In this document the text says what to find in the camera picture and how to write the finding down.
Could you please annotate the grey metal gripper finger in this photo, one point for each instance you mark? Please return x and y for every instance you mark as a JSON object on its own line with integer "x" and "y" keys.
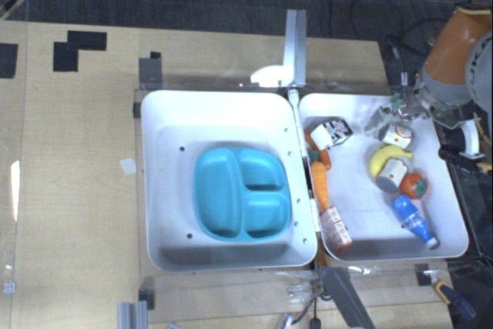
{"x": 376, "y": 121}

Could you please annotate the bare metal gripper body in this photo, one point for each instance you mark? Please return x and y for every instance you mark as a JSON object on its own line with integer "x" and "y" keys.
{"x": 416, "y": 106}

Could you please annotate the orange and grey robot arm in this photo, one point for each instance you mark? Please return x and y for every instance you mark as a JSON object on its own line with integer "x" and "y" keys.
{"x": 450, "y": 50}

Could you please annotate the yellow banana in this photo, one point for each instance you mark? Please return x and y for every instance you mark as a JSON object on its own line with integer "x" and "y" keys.
{"x": 381, "y": 160}

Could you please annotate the black and white carton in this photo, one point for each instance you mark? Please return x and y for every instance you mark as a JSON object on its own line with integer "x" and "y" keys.
{"x": 335, "y": 129}

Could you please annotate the red tomato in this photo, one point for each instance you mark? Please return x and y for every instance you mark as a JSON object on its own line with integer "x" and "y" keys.
{"x": 412, "y": 185}

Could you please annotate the white plastic tray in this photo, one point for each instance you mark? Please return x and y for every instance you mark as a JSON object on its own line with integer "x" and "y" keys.
{"x": 169, "y": 181}
{"x": 362, "y": 212}

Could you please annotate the blue and white bottle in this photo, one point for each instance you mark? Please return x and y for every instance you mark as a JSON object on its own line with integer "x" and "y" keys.
{"x": 412, "y": 219}

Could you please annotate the orange and white carton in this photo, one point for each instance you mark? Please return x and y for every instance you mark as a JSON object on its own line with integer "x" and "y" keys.
{"x": 336, "y": 229}

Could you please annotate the blue divided plate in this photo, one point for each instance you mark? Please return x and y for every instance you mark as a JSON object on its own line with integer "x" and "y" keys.
{"x": 215, "y": 189}

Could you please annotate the black cylinder on white bracket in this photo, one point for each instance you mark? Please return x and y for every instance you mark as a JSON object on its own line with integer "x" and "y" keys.
{"x": 470, "y": 135}

